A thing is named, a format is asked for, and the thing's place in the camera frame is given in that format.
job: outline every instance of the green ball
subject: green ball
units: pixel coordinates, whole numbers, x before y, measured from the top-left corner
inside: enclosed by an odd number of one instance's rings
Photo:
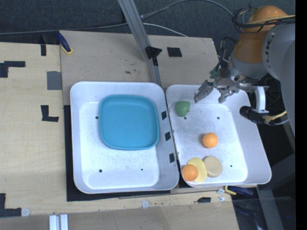
[[[190,109],[190,102],[179,101],[176,103],[175,110],[180,117],[185,117]]]

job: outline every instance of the orange ball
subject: orange ball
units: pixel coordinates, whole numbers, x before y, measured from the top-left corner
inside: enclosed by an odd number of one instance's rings
[[[219,138],[213,132],[207,133],[202,137],[202,143],[206,148],[214,148],[219,142]]]
[[[194,181],[198,176],[198,169],[193,164],[183,166],[181,172],[186,181]]]

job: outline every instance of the blue tray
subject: blue tray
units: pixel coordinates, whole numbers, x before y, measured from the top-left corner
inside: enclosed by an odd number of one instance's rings
[[[136,95],[109,95],[99,106],[99,129],[103,142],[119,150],[144,150],[159,140],[155,104]]]

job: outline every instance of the beige round object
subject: beige round object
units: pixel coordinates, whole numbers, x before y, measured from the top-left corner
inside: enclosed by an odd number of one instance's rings
[[[187,164],[192,164],[198,169],[198,176],[194,180],[194,182],[203,182],[207,179],[207,169],[205,163],[200,158],[192,158]]]
[[[203,159],[209,177],[217,177],[222,173],[223,166],[221,161],[214,157],[208,156]]]

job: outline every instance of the white tray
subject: white tray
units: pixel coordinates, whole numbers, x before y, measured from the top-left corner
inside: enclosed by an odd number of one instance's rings
[[[206,98],[194,103],[199,85],[172,85],[166,90],[169,117],[180,166],[193,157],[217,157],[223,172],[202,183],[187,182],[196,188],[223,185],[265,184],[271,179],[271,168],[257,125],[242,117],[239,110],[250,106],[246,92],[239,91],[218,103],[219,92],[214,89]],[[189,101],[186,118],[175,111],[178,101]],[[212,149],[202,144],[205,133],[214,132],[219,143]]]
[[[179,181],[163,89],[154,83],[79,82],[71,88],[73,177],[84,193],[170,190]],[[107,147],[99,133],[101,100],[113,94],[147,97],[159,117],[159,141],[146,150]]]

